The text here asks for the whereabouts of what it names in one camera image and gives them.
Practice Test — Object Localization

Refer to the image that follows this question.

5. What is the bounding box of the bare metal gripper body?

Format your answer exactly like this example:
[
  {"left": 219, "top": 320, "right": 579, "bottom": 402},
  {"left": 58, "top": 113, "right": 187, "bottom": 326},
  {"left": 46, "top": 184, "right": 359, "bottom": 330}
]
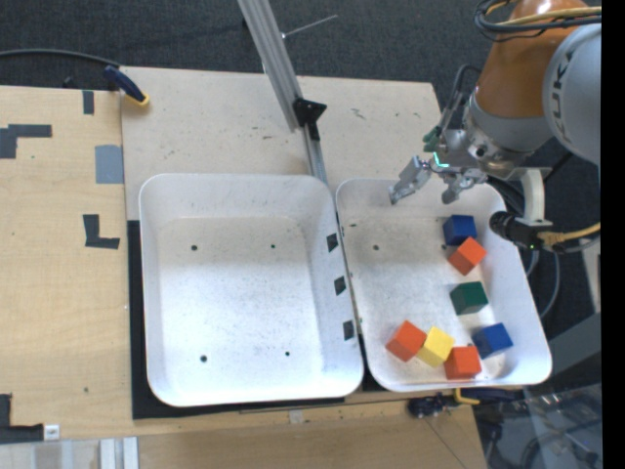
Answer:
[{"left": 429, "top": 126, "right": 534, "bottom": 184}]

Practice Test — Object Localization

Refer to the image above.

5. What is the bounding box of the blue cube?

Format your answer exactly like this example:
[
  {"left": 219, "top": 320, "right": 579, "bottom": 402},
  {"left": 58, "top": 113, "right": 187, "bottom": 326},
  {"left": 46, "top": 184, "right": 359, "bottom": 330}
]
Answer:
[
  {"left": 441, "top": 214, "right": 479, "bottom": 247},
  {"left": 471, "top": 321, "right": 515, "bottom": 361}
]

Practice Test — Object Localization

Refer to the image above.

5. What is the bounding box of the orange cube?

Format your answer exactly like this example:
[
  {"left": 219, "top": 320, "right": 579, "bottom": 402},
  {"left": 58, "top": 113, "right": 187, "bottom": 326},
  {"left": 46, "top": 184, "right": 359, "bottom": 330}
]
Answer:
[
  {"left": 447, "top": 235, "right": 488, "bottom": 277},
  {"left": 442, "top": 345, "right": 483, "bottom": 381},
  {"left": 385, "top": 320, "right": 429, "bottom": 363}
]

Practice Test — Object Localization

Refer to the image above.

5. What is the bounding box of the white plastic tray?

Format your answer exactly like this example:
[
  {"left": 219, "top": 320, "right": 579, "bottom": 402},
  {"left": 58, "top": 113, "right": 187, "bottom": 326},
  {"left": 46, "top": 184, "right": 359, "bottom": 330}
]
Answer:
[
  {"left": 138, "top": 172, "right": 365, "bottom": 408},
  {"left": 334, "top": 177, "right": 554, "bottom": 394}
]

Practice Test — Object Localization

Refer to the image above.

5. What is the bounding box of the green cube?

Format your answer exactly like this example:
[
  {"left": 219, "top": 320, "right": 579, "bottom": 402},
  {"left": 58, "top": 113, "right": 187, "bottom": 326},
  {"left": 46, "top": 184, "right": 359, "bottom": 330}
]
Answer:
[{"left": 448, "top": 280, "right": 490, "bottom": 317}]

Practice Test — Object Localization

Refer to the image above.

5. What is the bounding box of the yellow cube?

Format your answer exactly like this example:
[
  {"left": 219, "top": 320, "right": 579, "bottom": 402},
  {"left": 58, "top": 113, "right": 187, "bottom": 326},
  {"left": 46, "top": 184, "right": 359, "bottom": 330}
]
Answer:
[{"left": 416, "top": 325, "right": 456, "bottom": 368}]

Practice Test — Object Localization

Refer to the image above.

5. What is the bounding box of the pale wood board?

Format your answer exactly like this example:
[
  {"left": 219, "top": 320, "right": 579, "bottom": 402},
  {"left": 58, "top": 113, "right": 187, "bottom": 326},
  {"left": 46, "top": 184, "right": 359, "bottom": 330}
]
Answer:
[{"left": 119, "top": 65, "right": 489, "bottom": 440}]

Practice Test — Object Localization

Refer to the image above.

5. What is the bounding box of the black cylinder on white bracket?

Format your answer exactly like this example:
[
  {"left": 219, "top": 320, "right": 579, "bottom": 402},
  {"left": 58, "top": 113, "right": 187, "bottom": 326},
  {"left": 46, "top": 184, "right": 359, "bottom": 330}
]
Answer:
[{"left": 488, "top": 166, "right": 556, "bottom": 252}]

